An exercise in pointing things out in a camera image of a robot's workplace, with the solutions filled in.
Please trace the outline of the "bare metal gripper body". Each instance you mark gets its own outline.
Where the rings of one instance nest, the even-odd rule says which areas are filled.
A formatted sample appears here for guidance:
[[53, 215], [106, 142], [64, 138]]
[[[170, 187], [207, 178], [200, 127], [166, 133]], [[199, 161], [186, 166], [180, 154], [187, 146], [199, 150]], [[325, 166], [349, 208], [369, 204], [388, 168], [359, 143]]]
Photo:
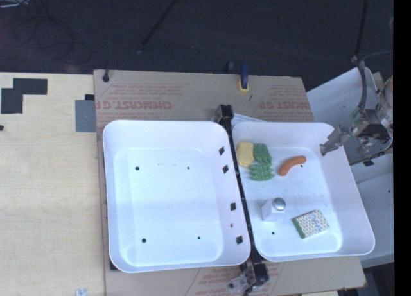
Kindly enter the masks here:
[[350, 164], [367, 160], [388, 149], [393, 142], [393, 114], [391, 110], [355, 109], [350, 114], [352, 137], [345, 143]]

